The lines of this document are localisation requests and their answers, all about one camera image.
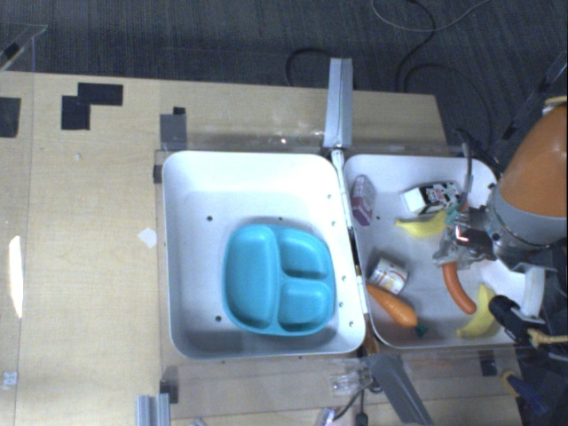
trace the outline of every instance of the small box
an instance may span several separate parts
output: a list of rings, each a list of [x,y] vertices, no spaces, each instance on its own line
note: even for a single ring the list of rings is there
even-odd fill
[[[361,225],[370,225],[375,203],[375,189],[364,175],[355,178],[351,190],[351,212]]]
[[[415,215],[436,213],[447,209],[460,199],[460,190],[454,181],[417,186],[401,194],[408,211]]]

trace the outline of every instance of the can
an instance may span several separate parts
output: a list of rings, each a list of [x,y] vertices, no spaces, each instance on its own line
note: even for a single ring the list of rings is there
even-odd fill
[[[375,270],[369,276],[369,282],[384,290],[388,290],[394,295],[400,293],[406,285],[407,279],[408,271],[385,257],[381,257]]]

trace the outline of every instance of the table top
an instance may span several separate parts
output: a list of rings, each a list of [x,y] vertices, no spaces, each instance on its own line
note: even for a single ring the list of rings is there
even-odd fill
[[[77,96],[78,83],[119,84],[122,104],[92,105],[90,130],[62,130],[62,97]],[[137,395],[157,394],[164,371],[161,260],[139,237],[159,231],[160,115],[185,109],[190,147],[276,140],[280,150],[311,149],[322,135],[327,91],[4,72],[0,97],[21,99],[18,136],[0,138],[1,244],[20,235],[25,255],[22,318],[9,296],[0,304],[0,361],[18,373],[0,391],[0,422],[133,424]],[[389,150],[443,150],[446,142],[432,96],[364,91],[353,96],[353,141]],[[0,288],[8,291],[6,279]],[[495,358],[516,367],[512,351]],[[497,377],[481,376],[476,359],[430,353],[406,363],[437,424],[520,424],[515,400]],[[172,406],[172,424],[202,416],[209,426],[313,425],[319,408],[347,400],[331,396],[323,364],[188,361],[180,370],[191,389],[183,406]],[[398,424],[384,395],[367,403],[372,423]]]

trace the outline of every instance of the wooden table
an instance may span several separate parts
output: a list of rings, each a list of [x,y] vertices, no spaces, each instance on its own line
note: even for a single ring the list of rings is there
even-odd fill
[[[61,97],[76,95],[79,82],[123,85],[122,106],[92,106],[91,130],[61,130]],[[22,98],[19,136],[0,139],[0,184],[10,190],[0,205],[12,207],[17,217],[0,236],[9,240],[13,229],[24,229],[27,254],[23,318],[13,317],[6,295],[0,304],[0,361],[3,371],[19,373],[17,392],[0,391],[0,423],[134,424],[137,395],[155,395],[162,376],[158,251],[138,237],[146,228],[156,229],[153,166],[160,114],[185,107],[190,141],[299,133],[317,140],[327,92],[2,73],[0,96]],[[430,96],[355,91],[353,128],[356,144],[445,143]],[[16,171],[23,176],[15,179]],[[0,288],[6,289],[4,279]],[[510,350],[499,352],[497,361],[503,369],[515,369]],[[312,426],[330,397],[316,389],[328,380],[313,380],[309,361],[298,364],[306,367],[301,388],[308,396],[300,410],[281,411],[289,406],[283,392],[266,403],[264,413],[248,413],[244,406],[235,415],[231,397],[242,402],[250,381],[241,375],[210,380],[203,373],[194,389],[196,413],[206,414],[208,426]],[[475,360],[429,354],[410,356],[408,364],[438,425],[520,424],[514,399],[495,377],[482,377]],[[221,387],[224,398],[218,396]],[[338,406],[345,401],[335,398]],[[384,395],[367,396],[367,411],[370,424],[398,424]],[[350,424],[349,415],[342,421]]]

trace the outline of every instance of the metal bracket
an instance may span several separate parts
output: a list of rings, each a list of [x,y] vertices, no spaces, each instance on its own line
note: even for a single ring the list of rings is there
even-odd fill
[[[331,59],[327,88],[325,148],[351,145],[353,104],[353,65],[351,59]]]
[[[170,395],[138,396],[136,426],[170,426]]]

